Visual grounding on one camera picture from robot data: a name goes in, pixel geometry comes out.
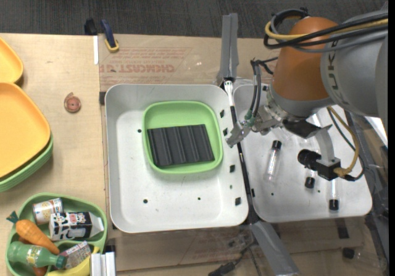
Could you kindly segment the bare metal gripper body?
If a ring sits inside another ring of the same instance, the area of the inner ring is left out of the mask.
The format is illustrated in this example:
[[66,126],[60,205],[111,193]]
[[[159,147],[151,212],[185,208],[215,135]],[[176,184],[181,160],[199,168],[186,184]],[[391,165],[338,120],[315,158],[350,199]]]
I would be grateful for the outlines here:
[[262,105],[259,106],[255,116],[253,116],[253,111],[249,109],[245,114],[245,121],[252,132],[266,135],[272,129],[281,127],[285,117],[286,112],[280,107]]

